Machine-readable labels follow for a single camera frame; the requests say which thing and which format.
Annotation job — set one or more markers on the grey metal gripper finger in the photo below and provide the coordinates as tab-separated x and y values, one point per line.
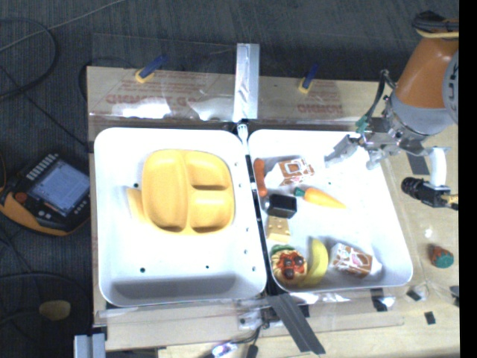
374	159
341	150

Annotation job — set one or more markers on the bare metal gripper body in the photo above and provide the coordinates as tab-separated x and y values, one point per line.
387	142

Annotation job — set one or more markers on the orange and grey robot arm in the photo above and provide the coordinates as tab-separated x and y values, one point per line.
421	77

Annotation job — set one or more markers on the brown and white carton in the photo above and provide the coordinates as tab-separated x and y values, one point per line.
294	170
352	260

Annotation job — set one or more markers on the orange carrot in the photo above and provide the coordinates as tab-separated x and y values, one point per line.
320	197

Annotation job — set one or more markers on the white plastic tray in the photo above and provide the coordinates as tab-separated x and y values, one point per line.
179	263
357	229

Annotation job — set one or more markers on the black box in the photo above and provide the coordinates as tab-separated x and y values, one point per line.
282	205

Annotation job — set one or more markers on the orange sausage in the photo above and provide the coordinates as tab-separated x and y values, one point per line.
260	175

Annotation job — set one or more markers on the yellow cheese slice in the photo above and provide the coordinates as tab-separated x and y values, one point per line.
278	229

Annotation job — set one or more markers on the yellow banana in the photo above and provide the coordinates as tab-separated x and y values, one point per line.
319	261

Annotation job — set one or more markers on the red and green strawberry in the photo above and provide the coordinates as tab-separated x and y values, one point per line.
441	256

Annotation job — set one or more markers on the yellow pizza with dark toppings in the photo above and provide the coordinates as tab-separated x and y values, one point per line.
288	267

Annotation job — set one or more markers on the brown cardboard board red print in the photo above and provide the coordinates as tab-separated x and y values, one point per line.
410	323

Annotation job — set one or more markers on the yellow divided plate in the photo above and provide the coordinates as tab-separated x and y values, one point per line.
167	188

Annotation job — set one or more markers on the black cylinder on white bracket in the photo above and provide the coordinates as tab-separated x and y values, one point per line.
428	192

